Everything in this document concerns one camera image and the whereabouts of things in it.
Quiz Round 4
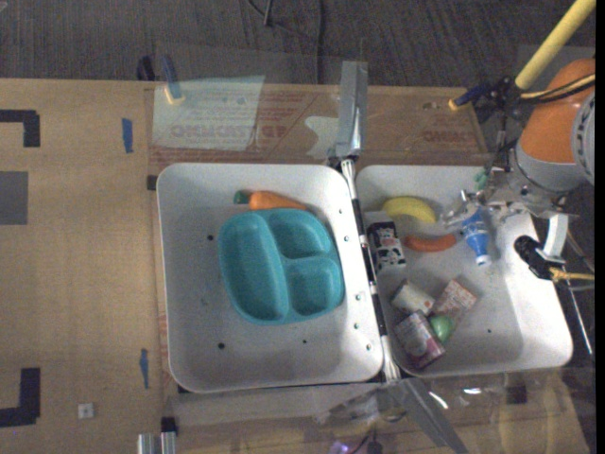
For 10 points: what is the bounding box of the blue and white bottle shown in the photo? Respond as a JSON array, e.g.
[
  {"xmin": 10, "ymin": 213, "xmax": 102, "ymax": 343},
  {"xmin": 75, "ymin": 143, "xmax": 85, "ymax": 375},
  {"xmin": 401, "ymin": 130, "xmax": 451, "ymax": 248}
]
[{"xmin": 460, "ymin": 206, "xmax": 493, "ymax": 269}]

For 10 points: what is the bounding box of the black and white cow carton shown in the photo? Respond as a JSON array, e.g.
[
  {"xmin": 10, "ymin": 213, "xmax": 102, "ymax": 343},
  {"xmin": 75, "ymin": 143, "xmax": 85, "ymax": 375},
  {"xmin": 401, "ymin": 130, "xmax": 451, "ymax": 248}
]
[{"xmin": 366, "ymin": 220, "xmax": 408, "ymax": 271}]

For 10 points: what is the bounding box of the brown cardboard board red print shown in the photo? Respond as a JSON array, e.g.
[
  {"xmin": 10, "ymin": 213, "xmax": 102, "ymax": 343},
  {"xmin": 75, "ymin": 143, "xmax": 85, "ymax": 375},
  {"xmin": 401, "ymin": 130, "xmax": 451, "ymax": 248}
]
[{"xmin": 144, "ymin": 81, "xmax": 576, "ymax": 454}]

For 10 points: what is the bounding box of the teal divided plate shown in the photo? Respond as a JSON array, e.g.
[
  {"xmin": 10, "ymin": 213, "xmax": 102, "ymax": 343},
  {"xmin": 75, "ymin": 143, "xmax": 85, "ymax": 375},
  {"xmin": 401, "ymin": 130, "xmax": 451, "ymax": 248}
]
[{"xmin": 216, "ymin": 207, "xmax": 347, "ymax": 327}]

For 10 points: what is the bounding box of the white can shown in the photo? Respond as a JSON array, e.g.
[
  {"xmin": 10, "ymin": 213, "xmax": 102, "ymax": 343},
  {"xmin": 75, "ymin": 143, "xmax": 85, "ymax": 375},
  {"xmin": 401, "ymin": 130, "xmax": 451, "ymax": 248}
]
[{"xmin": 389, "ymin": 278, "xmax": 437, "ymax": 317}]

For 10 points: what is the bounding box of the orange carrot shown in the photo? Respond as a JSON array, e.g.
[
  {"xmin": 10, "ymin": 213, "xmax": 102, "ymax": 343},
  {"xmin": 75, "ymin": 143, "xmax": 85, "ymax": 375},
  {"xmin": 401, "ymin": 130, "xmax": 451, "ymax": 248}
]
[{"xmin": 233, "ymin": 189, "xmax": 311, "ymax": 213}]

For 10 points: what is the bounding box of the yellow banana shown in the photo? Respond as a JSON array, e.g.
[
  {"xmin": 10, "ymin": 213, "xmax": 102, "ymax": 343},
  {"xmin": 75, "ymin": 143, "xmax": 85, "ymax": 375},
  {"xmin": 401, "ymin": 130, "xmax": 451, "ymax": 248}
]
[{"xmin": 380, "ymin": 196, "xmax": 439, "ymax": 226}]

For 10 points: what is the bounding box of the pink and white carton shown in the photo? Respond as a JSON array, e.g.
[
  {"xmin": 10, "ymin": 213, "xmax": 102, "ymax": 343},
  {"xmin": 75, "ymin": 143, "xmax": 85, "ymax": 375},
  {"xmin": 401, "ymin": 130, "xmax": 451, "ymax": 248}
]
[{"xmin": 431, "ymin": 277, "xmax": 479, "ymax": 322}]

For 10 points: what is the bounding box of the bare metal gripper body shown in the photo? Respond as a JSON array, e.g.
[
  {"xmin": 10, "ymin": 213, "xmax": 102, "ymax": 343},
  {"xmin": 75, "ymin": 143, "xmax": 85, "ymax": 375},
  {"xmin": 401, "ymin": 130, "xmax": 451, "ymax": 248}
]
[{"xmin": 475, "ymin": 166, "xmax": 569, "ymax": 219}]

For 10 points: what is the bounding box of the yellow foam tube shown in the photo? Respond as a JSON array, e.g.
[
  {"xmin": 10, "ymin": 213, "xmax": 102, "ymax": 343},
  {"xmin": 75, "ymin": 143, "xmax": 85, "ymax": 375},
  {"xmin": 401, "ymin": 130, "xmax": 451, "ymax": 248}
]
[{"xmin": 513, "ymin": 0, "xmax": 596, "ymax": 91}]

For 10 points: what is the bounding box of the pink can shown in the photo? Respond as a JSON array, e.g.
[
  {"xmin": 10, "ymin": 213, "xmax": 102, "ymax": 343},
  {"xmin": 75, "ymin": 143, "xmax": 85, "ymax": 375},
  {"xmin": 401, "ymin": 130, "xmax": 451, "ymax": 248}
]
[{"xmin": 392, "ymin": 309, "xmax": 447, "ymax": 372}]

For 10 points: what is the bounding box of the orange sausage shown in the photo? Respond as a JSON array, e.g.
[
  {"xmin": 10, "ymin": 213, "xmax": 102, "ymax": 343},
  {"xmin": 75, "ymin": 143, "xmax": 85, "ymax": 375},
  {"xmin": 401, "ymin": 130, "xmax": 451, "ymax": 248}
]
[{"xmin": 402, "ymin": 232, "xmax": 458, "ymax": 253}]

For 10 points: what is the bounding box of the black cylinder on white bracket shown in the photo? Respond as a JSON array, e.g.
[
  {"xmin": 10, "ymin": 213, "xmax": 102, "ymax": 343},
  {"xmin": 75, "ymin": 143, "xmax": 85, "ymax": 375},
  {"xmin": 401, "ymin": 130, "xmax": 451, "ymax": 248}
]
[{"xmin": 513, "ymin": 212, "xmax": 569, "ymax": 282}]

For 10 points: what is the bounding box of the white plastic tray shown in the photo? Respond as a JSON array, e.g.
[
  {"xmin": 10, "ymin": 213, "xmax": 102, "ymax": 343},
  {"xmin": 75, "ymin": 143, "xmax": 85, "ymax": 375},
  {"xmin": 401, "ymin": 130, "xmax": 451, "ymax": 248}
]
[
  {"xmin": 354, "ymin": 164, "xmax": 575, "ymax": 379},
  {"xmin": 155, "ymin": 162, "xmax": 386, "ymax": 393}
]

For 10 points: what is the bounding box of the green round toy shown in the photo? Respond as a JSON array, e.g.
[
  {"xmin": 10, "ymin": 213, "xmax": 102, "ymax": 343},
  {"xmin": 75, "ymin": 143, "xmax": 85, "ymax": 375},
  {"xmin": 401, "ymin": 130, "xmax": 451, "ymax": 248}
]
[{"xmin": 428, "ymin": 314, "xmax": 458, "ymax": 345}]

